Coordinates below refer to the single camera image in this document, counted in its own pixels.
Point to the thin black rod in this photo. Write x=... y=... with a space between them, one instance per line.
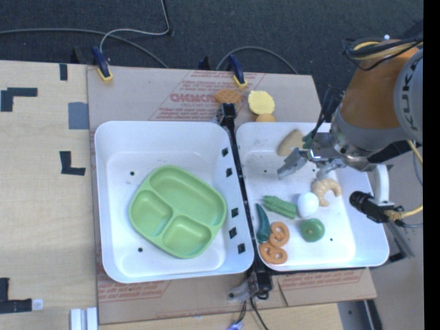
x=242 y=187

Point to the green toy doughnut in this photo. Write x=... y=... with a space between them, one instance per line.
x=314 y=227

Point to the orange toy waffle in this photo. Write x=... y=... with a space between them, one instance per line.
x=228 y=96

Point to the orange toy pretzel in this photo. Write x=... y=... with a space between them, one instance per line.
x=284 y=234
x=263 y=251

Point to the dark green toy chili pepper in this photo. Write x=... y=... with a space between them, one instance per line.
x=264 y=223

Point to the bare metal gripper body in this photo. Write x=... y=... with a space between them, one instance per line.
x=330 y=148

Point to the tan toy croissant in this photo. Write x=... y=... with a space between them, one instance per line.
x=324 y=186

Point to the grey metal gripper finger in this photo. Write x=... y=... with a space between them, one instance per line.
x=324 y=172
x=292 y=165

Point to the green toy asparagus bundle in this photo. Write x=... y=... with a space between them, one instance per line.
x=280 y=206

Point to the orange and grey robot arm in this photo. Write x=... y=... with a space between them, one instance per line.
x=371 y=98

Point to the white toy egg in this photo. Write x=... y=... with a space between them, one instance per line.
x=307 y=205

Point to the yellow toy pineapple slice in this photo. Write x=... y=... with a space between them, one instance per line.
x=261 y=102

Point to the tan toy bread wedge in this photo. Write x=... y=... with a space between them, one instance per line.
x=290 y=143

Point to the white plastic tray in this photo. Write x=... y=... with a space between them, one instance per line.
x=343 y=249
x=117 y=246

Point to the black cylinder on white bracket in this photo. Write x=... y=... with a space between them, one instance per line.
x=369 y=206

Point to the green divided plate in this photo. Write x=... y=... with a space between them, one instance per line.
x=172 y=201

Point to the brown cardboard board red print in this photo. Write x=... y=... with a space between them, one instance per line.
x=144 y=95

